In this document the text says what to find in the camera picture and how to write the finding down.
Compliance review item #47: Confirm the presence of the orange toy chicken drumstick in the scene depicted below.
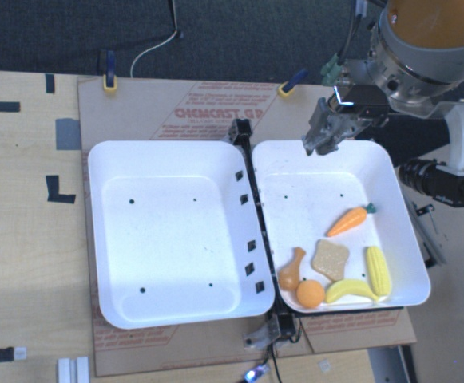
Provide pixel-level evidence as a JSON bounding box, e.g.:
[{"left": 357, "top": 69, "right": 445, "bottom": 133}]
[{"left": 277, "top": 246, "right": 307, "bottom": 292}]

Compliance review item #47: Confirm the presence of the orange toy carrot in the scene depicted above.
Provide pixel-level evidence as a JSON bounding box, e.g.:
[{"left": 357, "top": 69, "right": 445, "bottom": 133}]
[{"left": 326, "top": 202, "right": 378, "bottom": 239}]

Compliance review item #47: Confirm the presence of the black cylinder on white bracket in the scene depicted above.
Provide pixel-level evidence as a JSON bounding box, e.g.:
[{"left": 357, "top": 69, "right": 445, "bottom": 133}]
[{"left": 398, "top": 101, "right": 464, "bottom": 209}]

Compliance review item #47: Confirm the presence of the tan toy bread slice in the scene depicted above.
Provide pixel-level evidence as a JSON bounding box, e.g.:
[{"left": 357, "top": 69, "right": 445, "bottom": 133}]
[{"left": 311, "top": 239, "right": 351, "bottom": 282}]

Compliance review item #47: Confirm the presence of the orange toy orange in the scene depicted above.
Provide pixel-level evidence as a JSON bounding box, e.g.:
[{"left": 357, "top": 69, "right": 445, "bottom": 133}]
[{"left": 295, "top": 278, "right": 327, "bottom": 310}]

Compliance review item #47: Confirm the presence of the white plastic tray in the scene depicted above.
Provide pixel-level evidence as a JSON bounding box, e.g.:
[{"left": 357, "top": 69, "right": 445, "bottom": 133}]
[
  {"left": 87, "top": 140, "right": 276, "bottom": 330},
  {"left": 251, "top": 139, "right": 432, "bottom": 315}
]

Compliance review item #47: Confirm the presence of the yellow toy corn cob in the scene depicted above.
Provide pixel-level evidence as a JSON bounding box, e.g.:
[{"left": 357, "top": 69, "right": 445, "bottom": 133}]
[{"left": 365, "top": 245, "right": 393, "bottom": 298}]

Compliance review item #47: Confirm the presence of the black block with thin wires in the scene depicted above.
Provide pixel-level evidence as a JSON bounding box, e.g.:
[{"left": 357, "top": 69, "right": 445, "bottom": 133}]
[
  {"left": 231, "top": 118, "right": 254, "bottom": 146},
  {"left": 269, "top": 311, "right": 297, "bottom": 342}
]

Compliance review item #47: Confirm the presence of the yellow banana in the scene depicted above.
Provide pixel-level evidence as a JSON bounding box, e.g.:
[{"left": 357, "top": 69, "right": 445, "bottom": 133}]
[{"left": 324, "top": 278, "right": 381, "bottom": 305}]

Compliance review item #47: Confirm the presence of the brown cardboard board red print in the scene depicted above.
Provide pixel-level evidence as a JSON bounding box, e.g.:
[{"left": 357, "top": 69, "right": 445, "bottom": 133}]
[{"left": 77, "top": 77, "right": 418, "bottom": 377}]

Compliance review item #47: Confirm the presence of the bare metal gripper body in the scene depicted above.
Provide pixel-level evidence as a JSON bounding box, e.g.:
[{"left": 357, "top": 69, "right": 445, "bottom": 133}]
[{"left": 332, "top": 56, "right": 464, "bottom": 130}]

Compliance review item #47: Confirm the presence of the thin black rod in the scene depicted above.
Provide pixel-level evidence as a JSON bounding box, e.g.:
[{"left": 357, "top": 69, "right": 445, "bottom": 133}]
[{"left": 242, "top": 136, "right": 292, "bottom": 319}]

